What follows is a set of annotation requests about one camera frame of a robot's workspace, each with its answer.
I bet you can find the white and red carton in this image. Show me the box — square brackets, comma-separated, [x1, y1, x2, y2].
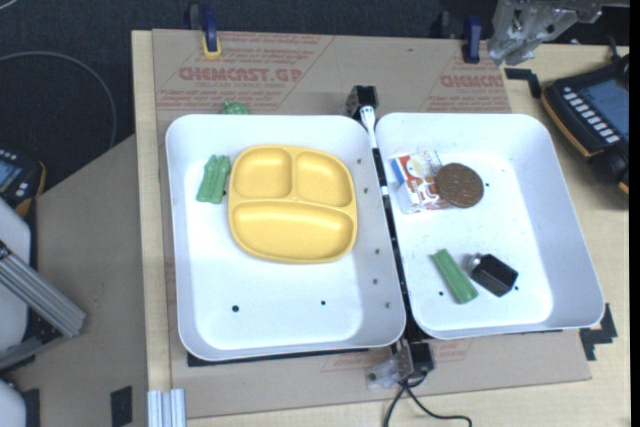
[388, 149, 452, 215]

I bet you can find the white plastic tray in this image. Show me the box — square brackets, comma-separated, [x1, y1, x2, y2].
[164, 113, 407, 362]
[373, 111, 606, 341]

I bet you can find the green celery stick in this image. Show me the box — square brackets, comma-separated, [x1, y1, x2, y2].
[430, 248, 480, 305]

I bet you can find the green asparagus bundle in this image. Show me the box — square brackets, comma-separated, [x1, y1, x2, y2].
[195, 154, 232, 205]

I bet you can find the yellow divided plate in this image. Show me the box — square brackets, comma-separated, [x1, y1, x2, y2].
[227, 143, 359, 265]

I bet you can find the thin black and white rod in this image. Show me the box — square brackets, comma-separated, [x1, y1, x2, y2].
[359, 106, 417, 347]

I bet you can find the black bottle with silver cap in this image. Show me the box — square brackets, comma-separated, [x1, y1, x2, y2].
[468, 253, 520, 299]

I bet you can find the brown cardboard board, red print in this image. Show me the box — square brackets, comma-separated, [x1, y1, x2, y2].
[149, 28, 607, 419]

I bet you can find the brown round biscuit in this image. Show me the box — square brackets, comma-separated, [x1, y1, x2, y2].
[433, 162, 486, 210]

